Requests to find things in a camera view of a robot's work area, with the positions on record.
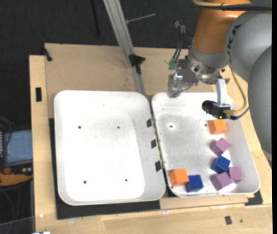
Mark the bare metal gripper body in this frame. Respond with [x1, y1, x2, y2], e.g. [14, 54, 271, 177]
[173, 58, 223, 86]

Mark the orange cube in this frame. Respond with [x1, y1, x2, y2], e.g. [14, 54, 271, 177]
[208, 119, 228, 135]
[169, 168, 190, 187]

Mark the thin black and white rod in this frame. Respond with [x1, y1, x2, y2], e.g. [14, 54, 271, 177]
[149, 103, 170, 190]

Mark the white plastic tray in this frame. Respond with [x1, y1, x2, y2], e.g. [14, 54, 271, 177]
[150, 91, 261, 198]
[53, 89, 166, 206]

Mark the purple cube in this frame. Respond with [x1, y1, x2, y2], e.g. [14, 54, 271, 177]
[210, 171, 234, 192]
[228, 167, 243, 183]
[209, 137, 231, 156]

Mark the blue cube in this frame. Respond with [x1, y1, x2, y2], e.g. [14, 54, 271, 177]
[185, 174, 204, 193]
[210, 155, 231, 174]

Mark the pale wood board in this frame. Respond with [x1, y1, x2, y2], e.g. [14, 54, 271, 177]
[44, 42, 273, 211]

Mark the black cylinder on white bracket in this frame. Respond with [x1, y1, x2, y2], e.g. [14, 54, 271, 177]
[201, 78, 232, 120]

